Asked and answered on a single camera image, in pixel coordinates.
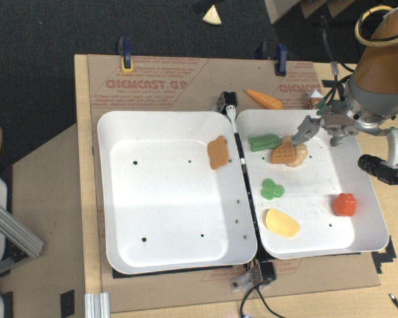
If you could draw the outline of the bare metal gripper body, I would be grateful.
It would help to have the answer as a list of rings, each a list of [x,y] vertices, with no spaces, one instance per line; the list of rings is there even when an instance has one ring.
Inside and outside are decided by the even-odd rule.
[[[370,135],[385,135],[380,126],[396,115],[377,115],[370,112],[357,101],[334,100],[320,118],[321,126],[334,135],[338,133],[363,132]]]

